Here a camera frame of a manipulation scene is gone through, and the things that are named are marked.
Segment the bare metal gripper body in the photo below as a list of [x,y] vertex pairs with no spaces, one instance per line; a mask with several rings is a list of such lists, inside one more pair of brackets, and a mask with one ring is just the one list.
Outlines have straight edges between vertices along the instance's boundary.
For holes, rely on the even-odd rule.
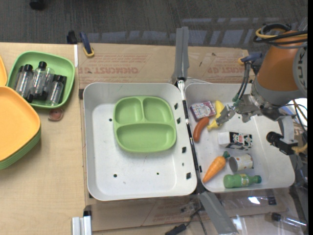
[[262,116],[258,106],[252,101],[251,95],[245,94],[235,107],[235,112],[241,115],[243,123],[247,123],[253,116]]

